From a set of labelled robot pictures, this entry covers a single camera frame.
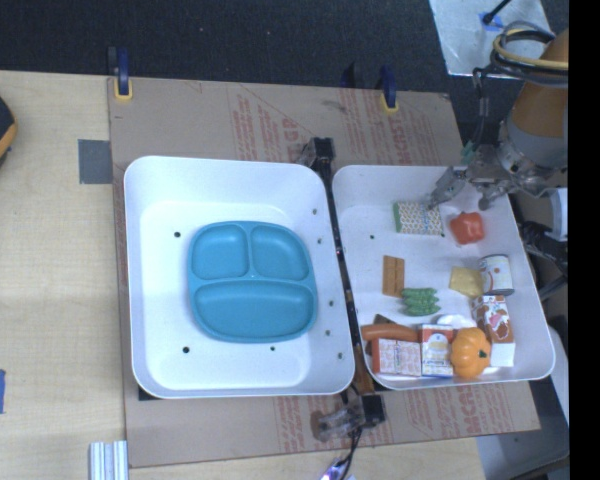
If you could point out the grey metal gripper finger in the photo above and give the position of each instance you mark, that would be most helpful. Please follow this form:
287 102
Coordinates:
445 188
492 195

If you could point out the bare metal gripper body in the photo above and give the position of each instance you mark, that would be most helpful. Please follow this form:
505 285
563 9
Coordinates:
500 170

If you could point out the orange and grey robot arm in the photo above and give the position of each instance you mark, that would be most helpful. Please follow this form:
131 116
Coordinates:
542 113

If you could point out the green patterned packet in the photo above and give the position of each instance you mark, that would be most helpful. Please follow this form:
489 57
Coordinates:
420 219

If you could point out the white plastic tray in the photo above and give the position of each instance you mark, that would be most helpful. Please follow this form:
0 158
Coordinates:
430 263
160 278

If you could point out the white can orange print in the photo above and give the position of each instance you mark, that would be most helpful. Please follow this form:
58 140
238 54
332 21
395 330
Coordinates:
497 274

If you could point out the yellow cheese slice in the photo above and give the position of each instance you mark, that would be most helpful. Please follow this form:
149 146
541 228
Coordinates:
465 280

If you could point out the brown biscuit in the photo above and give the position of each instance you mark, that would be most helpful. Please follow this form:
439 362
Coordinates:
393 275

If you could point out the green pea pods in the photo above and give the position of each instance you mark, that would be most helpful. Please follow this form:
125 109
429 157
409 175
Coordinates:
420 302

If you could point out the tall white orange carton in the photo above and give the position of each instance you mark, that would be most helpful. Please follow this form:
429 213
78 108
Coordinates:
495 318

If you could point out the thin black and white rod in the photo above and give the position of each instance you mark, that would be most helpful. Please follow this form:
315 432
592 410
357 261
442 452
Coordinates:
341 258

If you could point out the brown sausage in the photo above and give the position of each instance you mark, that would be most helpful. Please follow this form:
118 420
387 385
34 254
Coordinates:
387 332

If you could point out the orange pumpkin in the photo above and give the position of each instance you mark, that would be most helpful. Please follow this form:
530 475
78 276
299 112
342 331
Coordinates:
467 353

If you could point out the white orange blue carton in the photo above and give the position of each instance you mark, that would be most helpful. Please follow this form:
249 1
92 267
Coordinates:
436 350

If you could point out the orange and white packet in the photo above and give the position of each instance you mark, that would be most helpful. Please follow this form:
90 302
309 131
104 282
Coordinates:
396 358

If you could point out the blue divided plate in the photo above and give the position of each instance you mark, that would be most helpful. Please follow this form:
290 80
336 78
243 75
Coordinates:
252 308

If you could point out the brown cardboard board red print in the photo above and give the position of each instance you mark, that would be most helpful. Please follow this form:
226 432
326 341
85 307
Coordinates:
190 113

